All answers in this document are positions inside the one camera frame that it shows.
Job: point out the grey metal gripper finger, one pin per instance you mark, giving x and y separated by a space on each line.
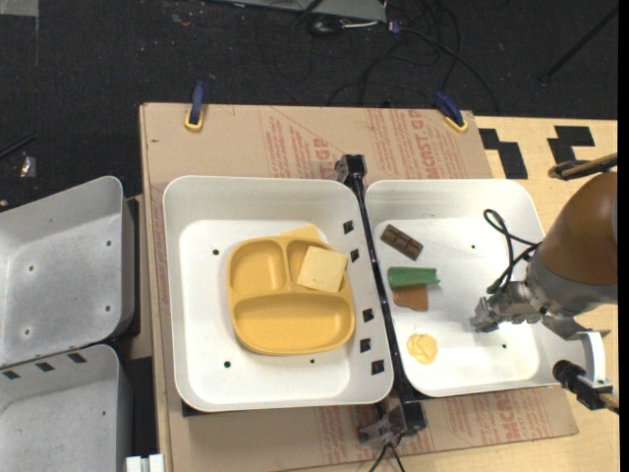
482 306
480 323

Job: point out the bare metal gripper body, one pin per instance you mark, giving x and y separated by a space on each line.
517 302

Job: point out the white plastic tray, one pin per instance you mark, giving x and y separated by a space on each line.
472 293
54 421
59 263
206 312

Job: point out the yellow toy blob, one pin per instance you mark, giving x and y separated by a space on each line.
422 348

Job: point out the brown flat toy piece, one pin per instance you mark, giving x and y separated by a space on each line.
413 299

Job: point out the green lettuce piece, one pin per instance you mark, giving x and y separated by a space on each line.
410 277

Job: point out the brown chocolate bar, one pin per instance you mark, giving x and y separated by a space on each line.
401 242

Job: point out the thin black rod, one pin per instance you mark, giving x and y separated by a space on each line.
378 283

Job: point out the pale yellow cheese slice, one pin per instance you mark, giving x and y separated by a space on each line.
322 268

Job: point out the yellow divided plate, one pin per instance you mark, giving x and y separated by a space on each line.
275 312

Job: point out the brown cardboard board red print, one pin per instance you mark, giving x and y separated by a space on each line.
255 140

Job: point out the black computer mouse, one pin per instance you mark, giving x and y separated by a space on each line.
324 26

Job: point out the black cylinder on white bracket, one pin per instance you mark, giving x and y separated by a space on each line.
589 362

